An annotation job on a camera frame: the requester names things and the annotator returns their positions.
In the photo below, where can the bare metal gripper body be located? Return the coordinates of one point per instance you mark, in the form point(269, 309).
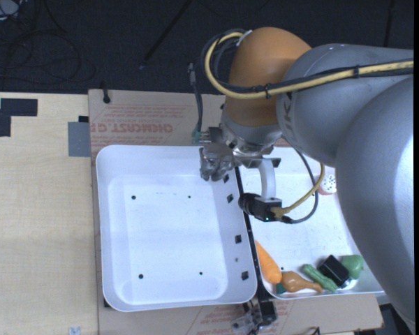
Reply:
point(219, 148)

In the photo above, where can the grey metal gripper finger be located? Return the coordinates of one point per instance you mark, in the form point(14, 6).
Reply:
point(223, 171)
point(206, 170)

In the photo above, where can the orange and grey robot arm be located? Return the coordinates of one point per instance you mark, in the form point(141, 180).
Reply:
point(352, 134)

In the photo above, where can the thin black rod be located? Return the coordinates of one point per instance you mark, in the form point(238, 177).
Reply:
point(248, 222)

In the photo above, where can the white plastic tray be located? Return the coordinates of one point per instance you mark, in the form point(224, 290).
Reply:
point(171, 236)
point(307, 236)

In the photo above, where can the brown cardboard board red print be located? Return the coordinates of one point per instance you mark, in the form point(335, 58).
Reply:
point(143, 124)

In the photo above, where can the orange carrot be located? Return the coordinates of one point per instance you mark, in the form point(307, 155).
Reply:
point(270, 265)

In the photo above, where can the pink doughnut with sprinkles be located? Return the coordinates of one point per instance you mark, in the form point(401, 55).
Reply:
point(329, 184)

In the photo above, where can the tan toy drumstick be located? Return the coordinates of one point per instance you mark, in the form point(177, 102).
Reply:
point(297, 283)

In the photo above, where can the green toy bean pod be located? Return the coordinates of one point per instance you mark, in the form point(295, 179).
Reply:
point(319, 277)

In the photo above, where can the black rectangular box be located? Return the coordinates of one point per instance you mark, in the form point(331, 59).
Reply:
point(333, 269)

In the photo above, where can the green toy pepper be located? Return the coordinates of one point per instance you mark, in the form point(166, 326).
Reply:
point(353, 264)

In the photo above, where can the black cylinder on white bracket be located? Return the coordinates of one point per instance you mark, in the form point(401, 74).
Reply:
point(262, 206)

